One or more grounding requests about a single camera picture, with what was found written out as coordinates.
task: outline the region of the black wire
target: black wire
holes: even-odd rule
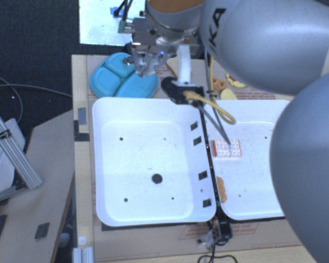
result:
[[[126,0],[126,3],[124,5],[124,11],[123,11],[123,15],[122,15],[122,20],[126,21],[127,20],[127,16],[128,16],[128,0]]]
[[[70,95],[70,94],[59,92],[58,90],[51,90],[51,89],[48,89],[48,88],[38,87],[36,85],[25,85],[25,84],[5,84],[5,85],[0,85],[0,88],[3,88],[3,87],[19,87],[19,88],[38,89],[38,90],[44,90],[45,92],[50,92],[50,93],[54,93],[54,94],[59,94],[59,95],[62,95],[62,96],[66,96],[68,98],[72,98],[72,95]]]
[[[114,16],[119,16],[120,11],[126,5],[128,0],[123,0],[122,4],[114,11]]]
[[[9,82],[7,82],[4,78],[1,78],[0,77],[0,81],[7,84],[7,85],[10,85]],[[11,90],[15,93],[15,95],[17,96],[18,98],[18,101],[20,103],[20,116],[18,117],[18,120],[17,120],[17,124],[19,124],[22,120],[22,117],[23,117],[23,102],[22,102],[22,98],[21,96],[19,95],[19,93],[17,92],[17,90],[13,87],[11,87]]]
[[[201,263],[201,260],[203,259],[203,258],[209,258],[209,262],[208,263],[214,263],[214,259],[223,259],[223,258],[232,258],[233,260],[234,260],[234,262],[235,263],[238,263],[237,262],[237,259],[234,257],[234,256],[232,256],[232,255],[222,255],[222,256],[215,256],[215,246],[216,246],[217,244],[215,244],[214,246],[213,246],[213,249],[212,249],[212,255],[201,255],[198,259],[197,259],[197,263]]]
[[[130,9],[130,7],[131,7],[133,1],[134,1],[134,0],[130,0],[129,3],[128,3],[128,6],[127,6],[127,13],[126,13],[127,16],[126,16],[126,18],[128,17],[129,9]]]
[[[223,241],[223,242],[221,242],[221,240],[219,240],[219,241],[216,243],[216,245],[219,246],[219,247],[222,247],[222,246],[226,245],[227,242],[228,242],[227,240],[225,240],[225,241]]]
[[[209,81],[209,72],[208,72],[208,58],[207,58],[207,51],[205,50],[205,69],[206,69],[206,82],[207,82],[207,86],[208,86],[208,88],[210,88],[210,81]],[[209,99],[210,100],[213,100],[213,95],[212,95],[212,93],[210,92],[210,93],[208,93],[208,96],[209,96]],[[218,116],[218,113],[217,113],[217,110],[216,109],[214,109],[214,108],[212,108],[212,110],[213,110],[213,113],[214,113],[214,115],[215,115],[215,118],[216,118],[216,120],[217,120],[217,122],[218,122],[218,124],[219,124],[219,129],[217,128],[217,127],[215,127],[218,131],[219,131],[219,133],[222,135],[222,137],[224,138],[224,140],[226,141],[226,143],[228,144],[228,145],[231,145],[231,142],[230,142],[230,140],[229,140],[229,138],[228,138],[228,136],[227,136],[227,134],[226,134],[226,132],[225,132],[225,130],[224,130],[224,128],[223,128],[223,125],[222,125],[222,123],[221,123],[221,121],[220,121],[220,118],[219,118],[219,116]]]

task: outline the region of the cardboard box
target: cardboard box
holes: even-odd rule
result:
[[[86,59],[87,75],[105,60],[105,56],[88,56]],[[162,79],[170,76],[171,71],[160,67],[157,74]],[[214,64],[214,76],[224,78],[225,71],[219,64]],[[192,82],[206,87],[205,67],[202,60],[192,61]],[[256,89],[245,87],[228,87],[238,99],[282,99],[284,97],[268,94]],[[165,98],[163,91],[158,90],[156,98]],[[205,247],[198,247],[197,238],[209,229],[206,223],[187,225],[158,225],[142,227],[112,228],[107,227],[98,219],[95,211],[95,172],[92,131],[92,106],[97,97],[88,89],[88,112],[90,128],[90,160],[92,175],[93,235],[95,262],[116,261],[125,259],[141,259],[158,256],[184,255],[205,253]],[[249,250],[260,248],[289,247],[302,245],[285,219],[263,220],[253,222],[237,222],[231,225],[233,237],[217,251]]]

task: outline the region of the metal rod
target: metal rod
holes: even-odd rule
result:
[[[5,131],[5,124],[0,118],[0,133]],[[0,147],[7,155],[19,175],[22,177],[23,182],[29,189],[33,189],[43,182],[40,176],[34,171],[25,154],[12,136],[5,139],[0,139]]]
[[[18,192],[21,192],[23,190],[25,190],[26,188],[21,188],[21,189],[16,189],[16,186],[12,186],[2,192],[0,192],[0,201],[3,201],[9,197],[11,197],[12,195],[17,194]]]

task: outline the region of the blue divided tray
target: blue divided tray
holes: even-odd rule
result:
[[[94,71],[89,86],[97,97],[151,98],[154,95],[160,82],[158,76],[139,77],[134,65],[123,63],[123,59],[129,56],[126,53],[113,54]]]

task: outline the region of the black carpet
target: black carpet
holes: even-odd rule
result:
[[[0,0],[0,77],[71,94],[72,54],[112,54],[119,47],[79,44],[78,0]],[[32,128],[72,109],[72,100],[17,88],[24,103],[20,128]],[[18,118],[19,102],[0,88],[0,115]]]

